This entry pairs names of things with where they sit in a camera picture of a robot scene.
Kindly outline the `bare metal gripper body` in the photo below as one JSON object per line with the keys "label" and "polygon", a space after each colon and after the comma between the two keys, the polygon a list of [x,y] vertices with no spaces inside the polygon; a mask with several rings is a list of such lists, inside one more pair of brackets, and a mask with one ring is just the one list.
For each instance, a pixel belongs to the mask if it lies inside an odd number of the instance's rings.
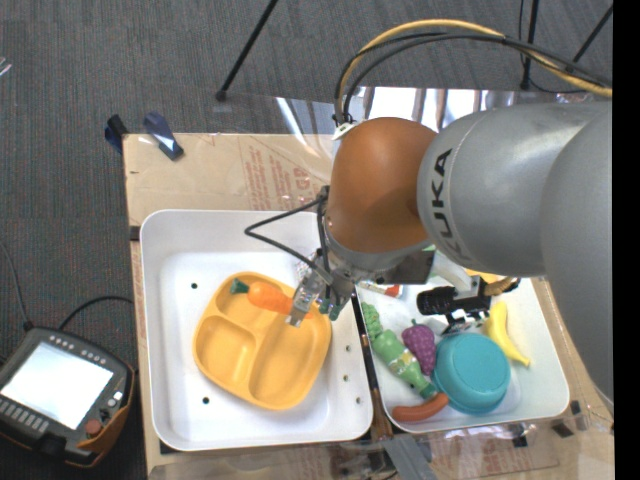
{"label": "bare metal gripper body", "polygon": [[353,293],[355,288],[362,282],[369,280],[369,273],[362,269],[357,269],[349,263],[336,260],[331,256],[316,256],[314,258],[314,268],[321,273],[330,285],[333,284],[353,285]]}

